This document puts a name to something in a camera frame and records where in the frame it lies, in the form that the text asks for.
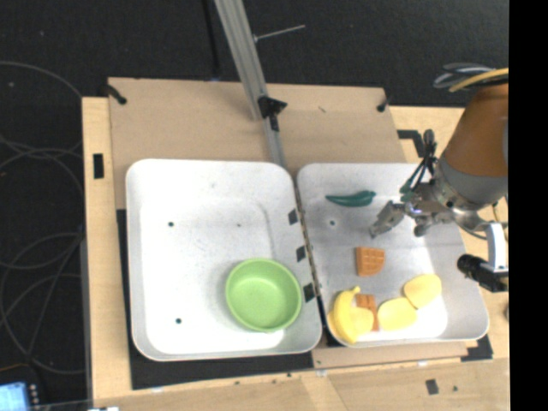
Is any green bowl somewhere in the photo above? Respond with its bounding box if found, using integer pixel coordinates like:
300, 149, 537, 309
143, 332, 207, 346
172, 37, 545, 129
224, 258, 303, 334

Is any white plastic tray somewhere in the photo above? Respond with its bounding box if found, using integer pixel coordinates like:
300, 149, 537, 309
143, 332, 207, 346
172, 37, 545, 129
125, 158, 324, 362
295, 162, 491, 349

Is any yellow banana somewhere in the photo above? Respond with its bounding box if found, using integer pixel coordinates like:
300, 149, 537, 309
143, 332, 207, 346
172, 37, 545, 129
327, 285, 363, 345

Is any orange waffle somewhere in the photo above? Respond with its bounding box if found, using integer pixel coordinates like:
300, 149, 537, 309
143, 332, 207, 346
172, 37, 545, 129
354, 293, 381, 332
354, 246, 387, 278

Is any black cylinder on white bracket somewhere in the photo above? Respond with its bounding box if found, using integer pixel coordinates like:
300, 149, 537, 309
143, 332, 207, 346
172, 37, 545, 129
456, 222, 509, 293

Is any green chili pepper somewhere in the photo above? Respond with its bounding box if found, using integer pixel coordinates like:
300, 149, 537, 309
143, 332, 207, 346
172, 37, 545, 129
325, 190, 378, 209

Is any yellow potato chip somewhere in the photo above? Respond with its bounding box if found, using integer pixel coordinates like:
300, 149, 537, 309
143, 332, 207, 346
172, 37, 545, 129
377, 296, 419, 332
349, 306, 375, 334
402, 273, 443, 310

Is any brown cardboard board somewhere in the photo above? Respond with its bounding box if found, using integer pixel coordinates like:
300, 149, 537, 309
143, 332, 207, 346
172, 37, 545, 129
106, 77, 481, 370

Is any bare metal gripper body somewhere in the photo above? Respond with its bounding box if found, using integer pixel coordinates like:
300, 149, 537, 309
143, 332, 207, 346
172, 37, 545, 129
401, 179, 487, 232

